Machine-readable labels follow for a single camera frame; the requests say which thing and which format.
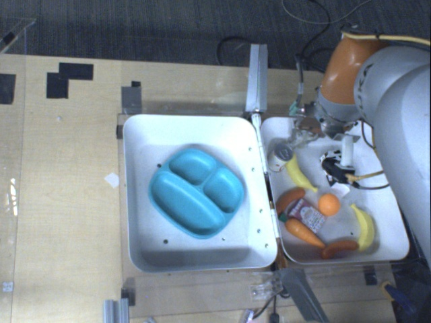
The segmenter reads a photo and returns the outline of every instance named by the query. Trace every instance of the black square marker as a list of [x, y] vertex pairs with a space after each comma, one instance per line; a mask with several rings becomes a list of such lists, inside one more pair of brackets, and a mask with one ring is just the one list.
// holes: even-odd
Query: black square marker
[[93, 80], [93, 65], [60, 62], [61, 79]]
[[46, 74], [46, 98], [68, 98], [69, 80], [59, 73]]
[[0, 74], [0, 104], [13, 103], [15, 79], [15, 74]]
[[13, 32], [11, 31], [10, 33], [8, 33], [6, 36], [3, 37], [3, 41], [6, 45], [12, 43], [12, 41], [15, 39], [15, 35], [13, 34]]

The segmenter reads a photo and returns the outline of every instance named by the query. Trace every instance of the sausage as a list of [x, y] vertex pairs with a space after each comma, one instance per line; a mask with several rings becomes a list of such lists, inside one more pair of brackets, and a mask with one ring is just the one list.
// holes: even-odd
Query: sausage
[[295, 200], [302, 199], [304, 196], [305, 189], [303, 188], [294, 188], [282, 194], [275, 204], [277, 215], [282, 214], [288, 205], [290, 205]]
[[339, 242], [334, 242], [329, 244], [326, 248], [321, 251], [321, 258], [323, 260], [329, 260], [333, 258], [338, 252], [349, 250], [354, 251], [359, 248], [359, 244], [354, 240], [341, 240]]

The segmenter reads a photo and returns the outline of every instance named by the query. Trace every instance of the carrot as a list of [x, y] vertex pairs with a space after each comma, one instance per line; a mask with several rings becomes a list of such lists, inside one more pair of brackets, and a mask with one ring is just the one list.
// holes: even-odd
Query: carrot
[[289, 190], [280, 196], [275, 208], [277, 209], [277, 214], [280, 215], [283, 211], [295, 200], [302, 199], [305, 196], [305, 190], [303, 188], [294, 188]]
[[333, 242], [321, 251], [321, 258], [323, 260], [329, 260], [330, 258], [333, 258], [337, 252], [344, 250], [354, 251], [358, 248], [359, 244], [354, 240], [341, 240], [339, 242]]
[[300, 240], [303, 240], [321, 249], [325, 247], [325, 243], [323, 243], [319, 239], [319, 237], [317, 237], [314, 234], [313, 231], [311, 231], [307, 226], [305, 226], [299, 220], [295, 218], [290, 218], [285, 222], [284, 225], [291, 234], [293, 234], [295, 237], [299, 238]]

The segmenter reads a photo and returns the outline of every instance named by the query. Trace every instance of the white tray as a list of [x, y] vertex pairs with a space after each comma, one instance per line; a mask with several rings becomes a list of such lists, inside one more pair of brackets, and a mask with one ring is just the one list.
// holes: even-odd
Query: white tray
[[[144, 272], [262, 268], [277, 253], [261, 158], [253, 126], [237, 117], [136, 115], [123, 129], [129, 253]], [[195, 147], [242, 181], [244, 201], [217, 235], [200, 240], [173, 226], [150, 203], [158, 164]]]
[[[261, 132], [267, 154], [269, 154], [277, 140], [287, 139], [290, 136], [292, 127], [291, 118], [268, 118], [262, 124]], [[354, 127], [349, 134], [361, 135], [360, 125]], [[368, 140], [371, 140], [369, 129], [366, 129], [367, 135]], [[301, 170], [319, 188], [317, 193], [310, 190], [306, 191], [306, 199], [311, 203], [316, 204], [319, 195], [330, 190], [319, 158], [325, 152], [336, 149], [341, 149], [341, 141], [332, 141], [330, 138], [325, 137], [296, 150]], [[354, 145], [354, 167], [357, 169], [357, 174], [368, 174], [382, 169], [374, 151], [365, 144], [362, 138]], [[270, 171], [269, 176], [275, 201], [285, 191], [295, 187], [285, 170], [281, 172]], [[360, 183], [364, 186], [380, 186], [386, 184], [387, 180], [385, 176], [377, 176], [361, 180]], [[365, 252], [351, 252], [340, 259], [322, 260], [319, 256], [318, 248], [289, 234], [284, 224], [279, 221], [279, 230], [286, 254], [292, 260], [301, 264], [378, 262], [400, 260], [407, 255], [409, 240], [397, 201], [390, 188], [382, 190], [358, 190], [352, 188], [342, 198], [340, 212], [329, 217], [318, 232], [318, 236], [324, 243], [358, 238], [360, 228], [356, 216], [350, 208], [351, 203], [357, 204], [359, 208], [368, 212], [374, 220], [376, 237], [368, 250]]]

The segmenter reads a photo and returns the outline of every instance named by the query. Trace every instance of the banana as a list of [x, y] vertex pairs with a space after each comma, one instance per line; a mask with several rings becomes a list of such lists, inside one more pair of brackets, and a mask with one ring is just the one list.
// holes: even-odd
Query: banana
[[366, 250], [374, 240], [374, 224], [369, 214], [359, 209], [354, 203], [350, 205], [356, 214], [359, 226], [361, 227], [361, 234], [359, 235], [358, 244], [359, 251]]
[[286, 163], [286, 170], [288, 171], [290, 178], [297, 186], [301, 188], [311, 189], [314, 192], [317, 191], [317, 188], [310, 183], [308, 178], [302, 173], [301, 169], [299, 168], [296, 153], [294, 153], [291, 160]]

